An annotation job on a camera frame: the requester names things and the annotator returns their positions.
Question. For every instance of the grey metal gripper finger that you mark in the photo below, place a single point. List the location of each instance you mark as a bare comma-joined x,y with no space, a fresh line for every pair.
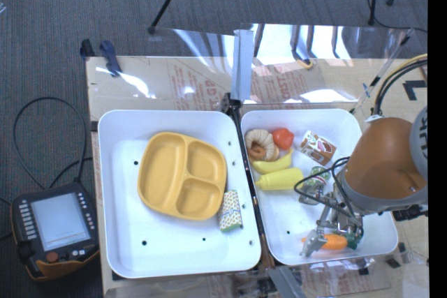
311,242
310,193

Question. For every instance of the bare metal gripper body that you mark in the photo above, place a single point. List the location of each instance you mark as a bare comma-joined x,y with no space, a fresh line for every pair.
340,216

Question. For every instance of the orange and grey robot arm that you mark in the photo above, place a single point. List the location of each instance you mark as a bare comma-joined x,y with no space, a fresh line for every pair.
380,157

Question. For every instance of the green can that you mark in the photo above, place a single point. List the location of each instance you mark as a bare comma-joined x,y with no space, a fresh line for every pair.
319,173

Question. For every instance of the orange carrot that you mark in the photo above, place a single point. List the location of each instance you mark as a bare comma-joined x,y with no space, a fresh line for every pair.
335,241

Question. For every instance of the white plastic tray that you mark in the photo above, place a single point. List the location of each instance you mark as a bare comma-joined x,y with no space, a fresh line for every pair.
290,216
167,247

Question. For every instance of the yellow mustard bottle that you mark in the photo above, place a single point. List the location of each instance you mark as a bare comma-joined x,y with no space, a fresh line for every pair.
281,179

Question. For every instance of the brown and white carton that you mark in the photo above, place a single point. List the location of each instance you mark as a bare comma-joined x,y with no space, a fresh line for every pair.
317,148

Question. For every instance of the yellow banana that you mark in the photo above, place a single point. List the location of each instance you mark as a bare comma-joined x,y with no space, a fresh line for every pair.
272,165

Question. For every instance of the red pepper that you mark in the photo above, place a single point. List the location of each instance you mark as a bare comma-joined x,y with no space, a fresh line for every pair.
283,137

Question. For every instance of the small brown doughnut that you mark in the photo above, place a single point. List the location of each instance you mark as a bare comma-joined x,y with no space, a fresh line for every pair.
257,151

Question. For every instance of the beige twisted doughnut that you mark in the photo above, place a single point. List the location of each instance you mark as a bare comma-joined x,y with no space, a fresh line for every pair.
267,141

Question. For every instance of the yellow and green patterned carton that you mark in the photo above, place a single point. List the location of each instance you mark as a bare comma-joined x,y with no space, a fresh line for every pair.
230,211

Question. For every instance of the yellow divided plate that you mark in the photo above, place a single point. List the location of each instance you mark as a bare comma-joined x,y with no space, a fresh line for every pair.
164,171

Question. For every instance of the brown cardboard board red print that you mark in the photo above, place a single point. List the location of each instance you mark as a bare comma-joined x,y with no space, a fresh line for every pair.
150,87

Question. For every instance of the black cylinder on white bracket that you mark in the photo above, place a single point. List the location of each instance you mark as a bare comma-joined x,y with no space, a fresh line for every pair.
410,213

